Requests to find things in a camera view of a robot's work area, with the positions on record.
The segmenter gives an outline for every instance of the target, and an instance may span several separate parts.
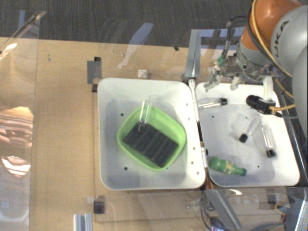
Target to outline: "gray floor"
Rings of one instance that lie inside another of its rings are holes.
[[[13,12],[45,10],[41,39],[129,43],[143,25],[151,29],[145,44],[188,46],[190,29],[224,27],[250,6],[251,0],[0,0],[0,35],[18,25]]]

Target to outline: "white plastic tray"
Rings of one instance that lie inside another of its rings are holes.
[[[147,99],[186,130],[187,143],[163,171],[152,171],[127,155],[116,134],[141,101]],[[98,85],[100,174],[112,190],[193,189],[205,181],[191,91],[177,81],[107,78]]]
[[[249,95],[263,97],[263,86],[239,85],[231,91],[230,84],[219,84],[209,92],[204,83],[196,88],[198,100],[203,98],[227,98],[228,105],[200,111],[200,121],[208,158],[217,156],[247,169],[245,177],[209,171],[214,183],[222,187],[293,186],[299,181],[299,170],[286,130],[284,120],[273,115],[262,115],[246,104]],[[260,119],[273,132],[277,155],[267,158],[259,126],[254,138],[246,143],[238,141],[247,119]]]

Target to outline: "green tray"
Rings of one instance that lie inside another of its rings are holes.
[[[148,123],[178,144],[166,165],[160,167],[123,141],[134,125],[139,121],[140,111],[141,108],[136,109],[122,124],[117,132],[117,142],[125,152],[147,168],[156,171],[166,169],[178,157],[186,144],[187,137],[185,129],[160,109],[154,106],[151,107]]]

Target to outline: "green bottle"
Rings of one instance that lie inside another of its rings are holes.
[[[241,176],[246,175],[245,168],[239,168],[234,163],[220,159],[218,157],[211,158],[209,167],[225,174],[239,174]]]

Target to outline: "bottle label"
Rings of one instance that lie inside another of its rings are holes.
[[[233,167],[233,163],[227,161],[227,165],[226,165],[226,167],[225,167],[223,173],[225,173],[225,174],[231,174],[232,167]]]

